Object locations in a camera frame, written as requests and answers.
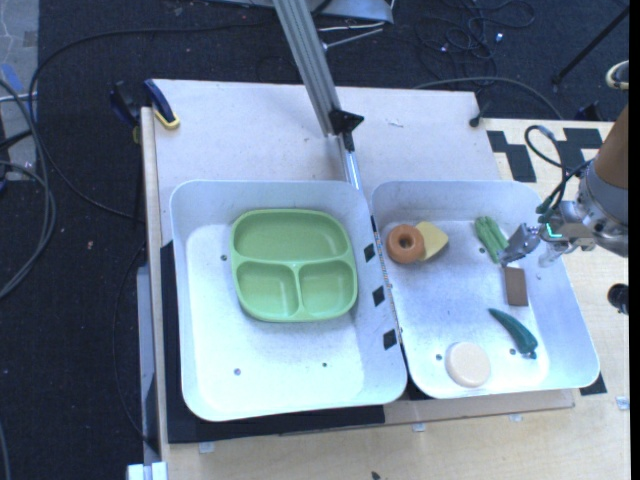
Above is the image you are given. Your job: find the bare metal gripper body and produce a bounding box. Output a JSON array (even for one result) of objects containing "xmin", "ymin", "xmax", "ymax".
[{"xmin": 536, "ymin": 200, "xmax": 630, "ymax": 259}]

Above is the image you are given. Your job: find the green asparagus bundle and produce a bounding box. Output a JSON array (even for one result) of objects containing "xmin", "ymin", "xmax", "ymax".
[{"xmin": 473, "ymin": 215, "xmax": 511, "ymax": 265}]

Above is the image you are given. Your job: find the brown rectangular biscuit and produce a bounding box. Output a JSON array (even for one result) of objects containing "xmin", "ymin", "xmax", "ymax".
[{"xmin": 502, "ymin": 265, "xmax": 530, "ymax": 308}]

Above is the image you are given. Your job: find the yellow cheese wedge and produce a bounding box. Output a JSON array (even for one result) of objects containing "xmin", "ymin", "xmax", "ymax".
[{"xmin": 414, "ymin": 220, "xmax": 450, "ymax": 263}]

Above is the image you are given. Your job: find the dark green chili pepper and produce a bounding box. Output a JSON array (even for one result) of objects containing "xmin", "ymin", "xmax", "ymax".
[{"xmin": 487, "ymin": 307, "xmax": 540, "ymax": 361}]

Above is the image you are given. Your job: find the white plastic tray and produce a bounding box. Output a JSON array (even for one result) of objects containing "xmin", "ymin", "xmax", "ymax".
[
  {"xmin": 168, "ymin": 178, "xmax": 409, "ymax": 423},
  {"xmin": 370, "ymin": 179, "xmax": 602, "ymax": 401}
]

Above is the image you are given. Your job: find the brown doughnut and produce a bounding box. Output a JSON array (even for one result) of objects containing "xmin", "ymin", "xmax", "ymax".
[{"xmin": 385, "ymin": 223, "xmax": 427, "ymax": 265}]

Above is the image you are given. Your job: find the cream round biscuit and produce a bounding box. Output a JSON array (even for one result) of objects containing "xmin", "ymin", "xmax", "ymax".
[{"xmin": 443, "ymin": 341, "xmax": 493, "ymax": 389}]

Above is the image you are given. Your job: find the thin black and white rod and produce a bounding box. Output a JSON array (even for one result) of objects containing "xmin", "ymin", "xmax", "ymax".
[{"xmin": 341, "ymin": 134, "xmax": 404, "ymax": 345}]

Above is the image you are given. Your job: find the green divided plate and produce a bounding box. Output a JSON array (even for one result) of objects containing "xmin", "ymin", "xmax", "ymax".
[{"xmin": 228, "ymin": 208, "xmax": 360, "ymax": 324}]

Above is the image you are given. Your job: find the pale flat board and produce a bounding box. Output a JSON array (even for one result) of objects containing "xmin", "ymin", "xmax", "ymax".
[{"xmin": 148, "ymin": 78, "xmax": 576, "ymax": 427}]

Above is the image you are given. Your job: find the black cylinder on white bracket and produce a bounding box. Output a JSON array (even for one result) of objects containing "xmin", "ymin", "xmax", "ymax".
[{"xmin": 606, "ymin": 282, "xmax": 630, "ymax": 316}]

